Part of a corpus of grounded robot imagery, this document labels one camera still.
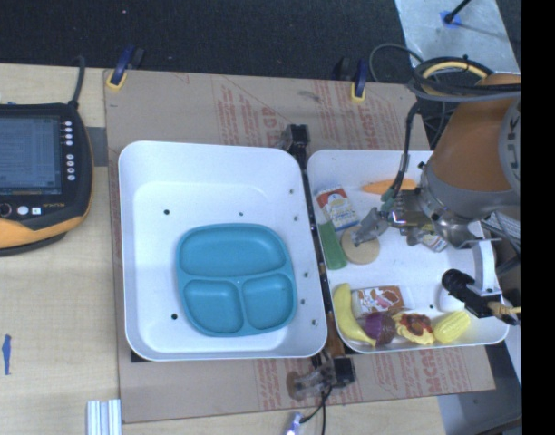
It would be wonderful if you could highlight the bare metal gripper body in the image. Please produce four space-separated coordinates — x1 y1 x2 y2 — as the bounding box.
385 189 479 249

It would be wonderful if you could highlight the tan round biscuit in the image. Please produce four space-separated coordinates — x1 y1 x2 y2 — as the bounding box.
340 226 382 266

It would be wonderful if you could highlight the white plastic tray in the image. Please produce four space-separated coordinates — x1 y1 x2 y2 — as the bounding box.
117 140 329 363
306 148 511 355

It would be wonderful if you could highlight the red and white carton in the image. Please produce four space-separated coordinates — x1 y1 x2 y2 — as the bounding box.
315 185 361 234

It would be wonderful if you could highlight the orange carrot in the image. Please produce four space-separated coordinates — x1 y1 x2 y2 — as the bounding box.
360 178 417 196

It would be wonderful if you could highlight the green bottle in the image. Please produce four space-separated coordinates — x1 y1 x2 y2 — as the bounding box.
317 221 349 272

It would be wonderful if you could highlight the brown and white packet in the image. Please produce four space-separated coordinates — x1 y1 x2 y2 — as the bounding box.
350 284 406 320

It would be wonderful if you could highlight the yellow and red pizza slice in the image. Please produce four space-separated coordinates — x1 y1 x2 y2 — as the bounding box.
391 311 435 346

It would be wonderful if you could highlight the yellow banana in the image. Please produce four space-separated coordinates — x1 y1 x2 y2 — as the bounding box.
332 282 378 348

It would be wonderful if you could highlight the yellow corn cob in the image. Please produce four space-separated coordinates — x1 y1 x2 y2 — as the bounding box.
433 310 472 345

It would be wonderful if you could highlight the purple aubergine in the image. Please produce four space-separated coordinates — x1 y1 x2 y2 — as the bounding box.
364 311 397 347

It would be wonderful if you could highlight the blue divided plate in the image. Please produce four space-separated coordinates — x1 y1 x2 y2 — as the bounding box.
175 222 299 338

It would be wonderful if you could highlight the brown cardboard board red print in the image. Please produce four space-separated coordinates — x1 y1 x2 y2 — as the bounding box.
102 68 497 425

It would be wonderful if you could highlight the black cylinder on white bracket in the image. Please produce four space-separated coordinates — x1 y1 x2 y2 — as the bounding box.
441 236 511 321

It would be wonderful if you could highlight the black block with thin wires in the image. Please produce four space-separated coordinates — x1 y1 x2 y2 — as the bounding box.
280 123 311 154
330 355 357 388

